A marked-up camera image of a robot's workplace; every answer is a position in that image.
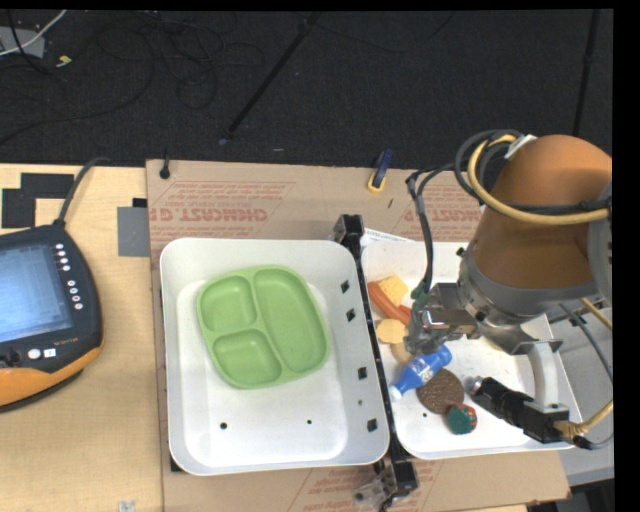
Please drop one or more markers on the white plastic tray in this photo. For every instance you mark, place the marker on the white plastic tray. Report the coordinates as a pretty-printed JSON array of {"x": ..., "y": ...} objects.
[
  {"x": 495, "y": 440},
  {"x": 280, "y": 425}
]

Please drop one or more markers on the green and orange ball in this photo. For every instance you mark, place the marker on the green and orange ball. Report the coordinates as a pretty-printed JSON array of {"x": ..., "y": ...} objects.
[{"x": 461, "y": 419}]

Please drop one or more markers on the yellow bread slice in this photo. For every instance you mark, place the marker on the yellow bread slice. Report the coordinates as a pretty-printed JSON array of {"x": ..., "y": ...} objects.
[{"x": 394, "y": 287}]

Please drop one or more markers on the orange sausage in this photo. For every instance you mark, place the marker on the orange sausage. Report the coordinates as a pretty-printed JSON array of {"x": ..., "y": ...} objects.
[{"x": 382, "y": 300}]

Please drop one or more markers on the pale yellow biscuit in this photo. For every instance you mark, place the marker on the pale yellow biscuit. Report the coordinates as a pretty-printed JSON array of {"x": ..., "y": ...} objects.
[{"x": 390, "y": 331}]

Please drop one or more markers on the black cylinder on white bracket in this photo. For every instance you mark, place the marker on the black cylinder on white bracket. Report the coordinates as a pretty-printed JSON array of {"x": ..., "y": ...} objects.
[{"x": 515, "y": 402}]

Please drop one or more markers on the brown cardboard board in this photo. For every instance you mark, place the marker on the brown cardboard board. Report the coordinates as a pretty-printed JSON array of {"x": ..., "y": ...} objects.
[{"x": 300, "y": 200}]

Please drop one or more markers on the brown round cookie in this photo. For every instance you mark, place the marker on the brown round cookie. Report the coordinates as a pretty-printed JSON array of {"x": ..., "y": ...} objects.
[{"x": 441, "y": 392}]

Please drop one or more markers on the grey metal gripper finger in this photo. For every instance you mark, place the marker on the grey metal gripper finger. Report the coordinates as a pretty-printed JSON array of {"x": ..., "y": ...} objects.
[
  {"x": 434, "y": 341},
  {"x": 413, "y": 341}
]

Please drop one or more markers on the green divided plate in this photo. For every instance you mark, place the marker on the green divided plate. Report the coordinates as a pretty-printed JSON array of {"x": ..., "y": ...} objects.
[{"x": 285, "y": 315}]

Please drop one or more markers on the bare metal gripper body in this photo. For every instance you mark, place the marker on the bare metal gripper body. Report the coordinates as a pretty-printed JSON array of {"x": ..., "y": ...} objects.
[{"x": 452, "y": 312}]

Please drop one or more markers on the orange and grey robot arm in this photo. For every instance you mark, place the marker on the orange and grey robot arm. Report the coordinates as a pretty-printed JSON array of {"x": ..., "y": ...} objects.
[{"x": 540, "y": 220}]

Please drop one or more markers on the blue plastic bottle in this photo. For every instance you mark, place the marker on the blue plastic bottle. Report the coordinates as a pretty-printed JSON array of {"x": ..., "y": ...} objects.
[{"x": 417, "y": 374}]

